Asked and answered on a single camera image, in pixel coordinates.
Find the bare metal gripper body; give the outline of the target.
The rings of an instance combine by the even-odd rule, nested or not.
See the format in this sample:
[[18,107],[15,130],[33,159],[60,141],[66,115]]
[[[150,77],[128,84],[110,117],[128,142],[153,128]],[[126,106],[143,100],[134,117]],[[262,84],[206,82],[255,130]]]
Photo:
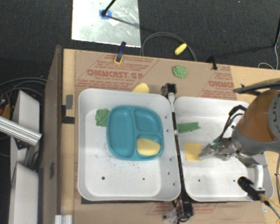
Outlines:
[[231,157],[238,158],[240,151],[236,147],[233,138],[218,137],[214,140],[213,156],[222,160],[229,160]]

